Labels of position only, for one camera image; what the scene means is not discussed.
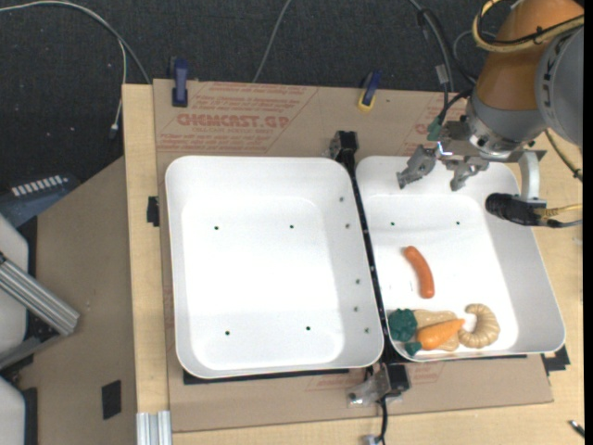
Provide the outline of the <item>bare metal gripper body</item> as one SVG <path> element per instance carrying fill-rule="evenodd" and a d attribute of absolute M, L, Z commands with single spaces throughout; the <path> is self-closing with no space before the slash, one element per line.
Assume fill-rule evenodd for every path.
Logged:
<path fill-rule="evenodd" d="M 478 126 L 477 133 L 467 121 L 448 121 L 442 127 L 437 142 L 436 156 L 441 160 L 474 163 L 478 160 L 491 162 L 518 162 L 525 153 L 534 153 L 537 160 L 547 154 L 546 149 L 534 149 L 523 142 L 516 143 L 499 137 L 489 129 Z"/>

